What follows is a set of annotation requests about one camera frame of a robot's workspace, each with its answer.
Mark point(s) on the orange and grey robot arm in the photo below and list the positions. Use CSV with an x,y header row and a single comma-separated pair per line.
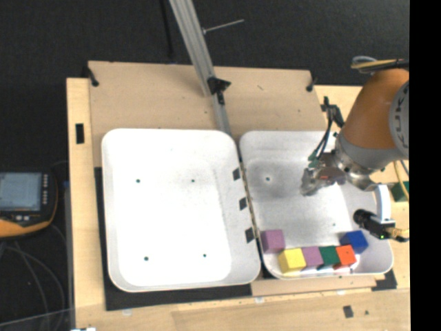
x,y
370,116

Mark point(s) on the brown cardboard board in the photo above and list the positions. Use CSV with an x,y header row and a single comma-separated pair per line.
x,y
155,95

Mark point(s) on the purple cube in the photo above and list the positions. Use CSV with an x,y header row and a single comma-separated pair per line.
x,y
313,256
273,240

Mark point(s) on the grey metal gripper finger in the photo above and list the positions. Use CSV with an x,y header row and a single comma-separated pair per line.
x,y
320,185
306,183

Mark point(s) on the yellow cube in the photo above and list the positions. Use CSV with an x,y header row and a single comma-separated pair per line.
x,y
291,260

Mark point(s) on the white plastic tray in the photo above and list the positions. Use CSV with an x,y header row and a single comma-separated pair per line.
x,y
172,212
296,212

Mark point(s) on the blue cube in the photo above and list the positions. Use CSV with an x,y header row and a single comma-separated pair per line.
x,y
355,240

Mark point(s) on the green cube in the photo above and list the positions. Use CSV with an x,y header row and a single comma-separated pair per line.
x,y
329,254
399,191

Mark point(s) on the black cylinder on white bracket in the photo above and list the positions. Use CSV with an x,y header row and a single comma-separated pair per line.
x,y
373,221

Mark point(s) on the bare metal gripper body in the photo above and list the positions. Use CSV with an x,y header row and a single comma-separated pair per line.
x,y
339,172

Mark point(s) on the orange cube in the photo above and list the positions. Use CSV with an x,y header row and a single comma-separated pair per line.
x,y
346,254

